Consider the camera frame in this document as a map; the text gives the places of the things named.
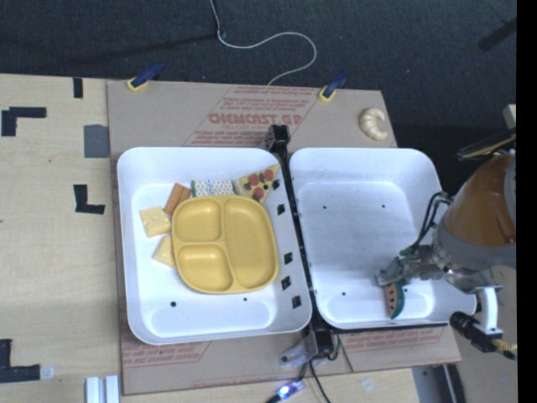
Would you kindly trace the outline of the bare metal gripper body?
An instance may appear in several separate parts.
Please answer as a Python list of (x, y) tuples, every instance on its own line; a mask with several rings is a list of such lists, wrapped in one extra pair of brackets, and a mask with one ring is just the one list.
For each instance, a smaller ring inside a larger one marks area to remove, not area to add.
[(419, 273), (419, 280), (445, 280), (464, 293), (478, 287), (478, 273), (456, 264), (433, 245), (408, 247), (401, 251), (403, 272)]

